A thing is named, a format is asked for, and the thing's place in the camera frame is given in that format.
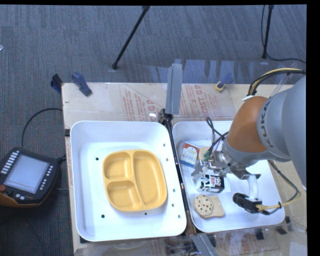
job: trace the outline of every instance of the yellow plate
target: yellow plate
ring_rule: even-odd
[[[107,155],[103,160],[102,174],[106,196],[120,211],[154,209],[167,199],[162,165],[148,150],[123,150]]]

